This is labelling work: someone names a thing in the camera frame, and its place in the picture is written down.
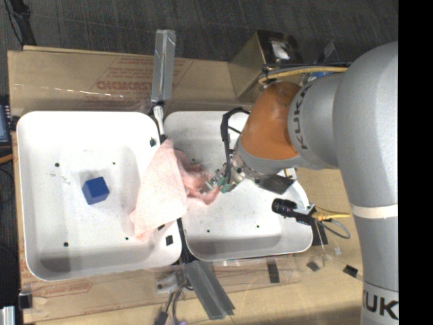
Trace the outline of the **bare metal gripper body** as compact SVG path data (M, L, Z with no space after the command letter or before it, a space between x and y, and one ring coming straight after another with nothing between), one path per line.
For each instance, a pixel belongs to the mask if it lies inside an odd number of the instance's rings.
M211 174L205 183L207 192L218 189L222 194L234 190L244 180L260 182L260 174L248 167L241 159L229 159Z

